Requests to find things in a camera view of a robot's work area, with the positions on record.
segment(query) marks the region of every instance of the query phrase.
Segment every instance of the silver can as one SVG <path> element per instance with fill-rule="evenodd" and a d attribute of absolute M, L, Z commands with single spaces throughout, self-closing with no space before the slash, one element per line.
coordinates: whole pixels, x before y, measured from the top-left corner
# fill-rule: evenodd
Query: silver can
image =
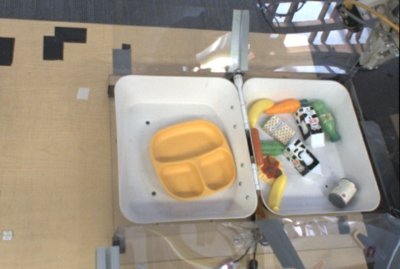
<path fill-rule="evenodd" d="M 357 186 L 354 182 L 343 178 L 339 184 L 329 194 L 329 201 L 338 208 L 344 208 L 357 192 Z"/>

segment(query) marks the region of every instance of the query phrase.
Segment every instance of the orange divided plate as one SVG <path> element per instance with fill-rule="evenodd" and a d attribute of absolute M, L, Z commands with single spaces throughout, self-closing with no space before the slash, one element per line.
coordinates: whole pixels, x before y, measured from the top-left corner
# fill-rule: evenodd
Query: orange divided plate
<path fill-rule="evenodd" d="M 213 123 L 194 120 L 158 131 L 151 160 L 164 189 L 178 200 L 193 200 L 229 187 L 236 178 L 231 149 Z"/>

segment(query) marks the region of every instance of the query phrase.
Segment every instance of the wooden table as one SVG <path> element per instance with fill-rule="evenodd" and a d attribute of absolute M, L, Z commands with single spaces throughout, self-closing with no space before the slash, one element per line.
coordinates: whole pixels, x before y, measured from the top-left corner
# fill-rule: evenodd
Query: wooden table
<path fill-rule="evenodd" d="M 54 36 L 56 26 L 86 28 L 87 40 L 64 43 L 63 61 L 45 61 L 43 37 Z M 0 66 L 0 233 L 13 231 L 12 240 L 0 241 L 0 268 L 95 268 L 96 248 L 110 247 L 114 228 L 107 90 L 113 49 L 130 44 L 135 70 L 173 74 L 182 70 L 182 63 L 198 65 L 195 55 L 224 34 L 0 19 L 0 37 L 15 38 L 12 65 Z M 287 50 L 281 38 L 251 34 L 250 43 L 257 69 L 279 68 L 294 55 L 312 64 L 309 50 Z M 89 89 L 87 99 L 77 99 L 80 88 Z M 303 248 L 300 256 L 313 265 L 320 258 L 347 255 L 343 266 L 331 262 L 323 268 L 365 268 L 361 249 L 348 239 L 334 249 L 325 244 L 320 254 Z M 157 243 L 168 247 L 162 238 Z M 275 268 L 271 251 L 265 255 L 260 261 Z M 188 264 L 159 259 L 148 268 Z"/>

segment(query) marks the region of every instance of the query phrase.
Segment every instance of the white sticker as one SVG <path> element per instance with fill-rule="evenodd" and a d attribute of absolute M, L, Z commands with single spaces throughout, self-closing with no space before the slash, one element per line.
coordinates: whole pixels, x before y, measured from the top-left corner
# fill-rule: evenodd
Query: white sticker
<path fill-rule="evenodd" d="M 87 100 L 89 99 L 89 92 L 90 92 L 89 88 L 79 88 L 76 98 L 78 100 Z"/>
<path fill-rule="evenodd" d="M 3 238 L 3 241 L 12 240 L 13 232 L 12 231 L 3 231 L 2 232 L 2 238 Z"/>

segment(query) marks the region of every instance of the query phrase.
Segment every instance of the banana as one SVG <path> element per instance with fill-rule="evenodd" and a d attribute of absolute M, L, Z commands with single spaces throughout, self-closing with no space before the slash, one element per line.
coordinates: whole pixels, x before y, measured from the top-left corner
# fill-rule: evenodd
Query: banana
<path fill-rule="evenodd" d="M 251 106 L 248 114 L 250 128 L 255 128 L 260 114 L 263 113 L 265 110 L 272 108 L 274 105 L 275 103 L 270 99 L 261 99 L 254 103 Z"/>
<path fill-rule="evenodd" d="M 280 175 L 272 185 L 271 192 L 269 193 L 268 197 L 267 206 L 274 212 L 279 211 L 283 191 L 285 190 L 287 180 L 288 179 L 286 178 L 286 175 Z"/>

